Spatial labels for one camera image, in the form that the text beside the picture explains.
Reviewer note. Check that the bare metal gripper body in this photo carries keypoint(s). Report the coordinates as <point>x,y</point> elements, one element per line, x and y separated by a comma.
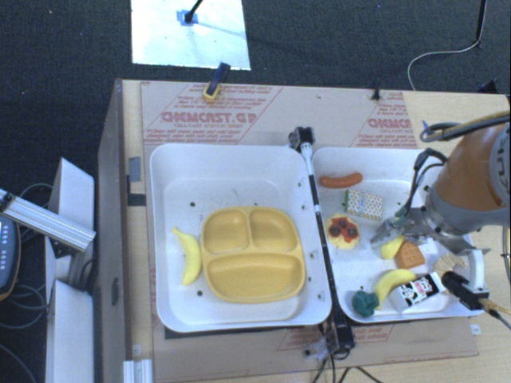
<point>429,222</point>

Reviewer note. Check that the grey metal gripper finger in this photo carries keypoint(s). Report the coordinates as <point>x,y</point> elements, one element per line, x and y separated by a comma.
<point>417,239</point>
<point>386,233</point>

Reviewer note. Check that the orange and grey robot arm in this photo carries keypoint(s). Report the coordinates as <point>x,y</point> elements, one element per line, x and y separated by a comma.
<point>467,170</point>

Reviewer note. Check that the small yellow lemon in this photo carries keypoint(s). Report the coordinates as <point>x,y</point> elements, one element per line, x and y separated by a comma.
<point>391,249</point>

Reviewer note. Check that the orange biscuit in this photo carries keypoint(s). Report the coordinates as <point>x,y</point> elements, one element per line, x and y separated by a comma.
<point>409,255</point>

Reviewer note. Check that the white dotted carton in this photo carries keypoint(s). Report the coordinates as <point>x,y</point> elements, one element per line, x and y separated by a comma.
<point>364,205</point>

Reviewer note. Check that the beige croissant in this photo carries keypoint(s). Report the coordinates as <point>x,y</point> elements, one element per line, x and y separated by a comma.
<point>447,262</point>

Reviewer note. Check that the white plastic tray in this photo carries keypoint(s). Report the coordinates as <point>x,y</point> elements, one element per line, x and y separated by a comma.
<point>359,261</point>
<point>231,174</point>

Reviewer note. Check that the pizza slice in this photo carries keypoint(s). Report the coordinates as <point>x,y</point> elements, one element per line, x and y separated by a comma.
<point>342,231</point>

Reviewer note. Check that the yellow banana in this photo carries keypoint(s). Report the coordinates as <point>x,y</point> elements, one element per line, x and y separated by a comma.
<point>192,255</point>
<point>389,283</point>

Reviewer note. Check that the white cow print milk carton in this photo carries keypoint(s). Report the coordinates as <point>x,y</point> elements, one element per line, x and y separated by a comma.
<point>417,291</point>

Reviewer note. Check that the orange sausage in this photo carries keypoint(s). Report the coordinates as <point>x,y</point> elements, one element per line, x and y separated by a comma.
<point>340,180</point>

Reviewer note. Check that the thin black and white rod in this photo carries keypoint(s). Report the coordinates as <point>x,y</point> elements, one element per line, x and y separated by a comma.
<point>318,210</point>

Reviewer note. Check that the green broccoli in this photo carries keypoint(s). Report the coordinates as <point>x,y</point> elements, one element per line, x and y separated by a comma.
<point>364,302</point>

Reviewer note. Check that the yellow divided plate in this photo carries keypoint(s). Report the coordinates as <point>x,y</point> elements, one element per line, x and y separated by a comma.
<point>255,269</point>

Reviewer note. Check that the brown cardboard board red print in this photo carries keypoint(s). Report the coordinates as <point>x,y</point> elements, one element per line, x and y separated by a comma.
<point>223,122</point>

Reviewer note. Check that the black cylinder on white bracket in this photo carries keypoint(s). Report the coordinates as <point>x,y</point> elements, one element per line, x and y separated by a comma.
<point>459,287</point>

